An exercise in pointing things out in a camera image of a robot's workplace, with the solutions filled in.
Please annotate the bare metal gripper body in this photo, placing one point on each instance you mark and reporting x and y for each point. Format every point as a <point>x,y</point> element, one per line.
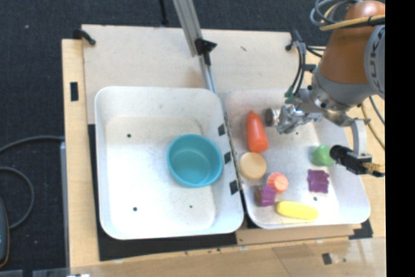
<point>319,108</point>

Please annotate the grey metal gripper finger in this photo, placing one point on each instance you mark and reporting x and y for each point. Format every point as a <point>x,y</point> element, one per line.
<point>285,127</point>
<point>290,112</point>

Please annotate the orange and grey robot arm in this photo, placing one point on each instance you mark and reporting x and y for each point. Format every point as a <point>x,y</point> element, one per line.
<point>347,55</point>

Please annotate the small silver can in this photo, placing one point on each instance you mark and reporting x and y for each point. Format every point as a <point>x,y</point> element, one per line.
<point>271,117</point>

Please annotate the white plastic tray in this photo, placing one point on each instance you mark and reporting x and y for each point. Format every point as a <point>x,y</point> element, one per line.
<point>146,172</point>
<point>291,155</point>

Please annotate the orange bottle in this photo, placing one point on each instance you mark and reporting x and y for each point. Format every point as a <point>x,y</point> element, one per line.
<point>256,134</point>

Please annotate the green rounded lump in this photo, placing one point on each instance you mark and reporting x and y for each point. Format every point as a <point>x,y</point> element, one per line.
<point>321,155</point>

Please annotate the tan round biscuit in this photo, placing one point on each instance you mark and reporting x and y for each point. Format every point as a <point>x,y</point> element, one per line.
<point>253,166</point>

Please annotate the orange cupcake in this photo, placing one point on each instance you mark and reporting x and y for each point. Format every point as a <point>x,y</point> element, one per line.
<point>278,182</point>

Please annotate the thin black and white rod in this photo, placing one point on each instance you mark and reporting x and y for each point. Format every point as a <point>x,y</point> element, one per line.
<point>234,159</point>

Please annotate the purple ridged block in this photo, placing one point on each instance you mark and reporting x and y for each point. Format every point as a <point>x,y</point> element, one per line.
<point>317,181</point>

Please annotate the purple grapes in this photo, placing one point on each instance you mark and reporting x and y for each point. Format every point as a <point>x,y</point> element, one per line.
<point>264,196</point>

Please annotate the yellow corn cob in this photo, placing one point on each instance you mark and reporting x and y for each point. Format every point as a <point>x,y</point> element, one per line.
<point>296,210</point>

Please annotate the blue bowl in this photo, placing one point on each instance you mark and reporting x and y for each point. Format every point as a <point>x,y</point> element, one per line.
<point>194,160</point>

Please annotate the pale wood board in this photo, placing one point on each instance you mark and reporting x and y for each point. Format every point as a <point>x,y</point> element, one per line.
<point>139,58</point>

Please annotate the black cylinder on white bracket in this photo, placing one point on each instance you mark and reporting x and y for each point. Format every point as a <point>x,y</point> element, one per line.
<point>351,159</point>

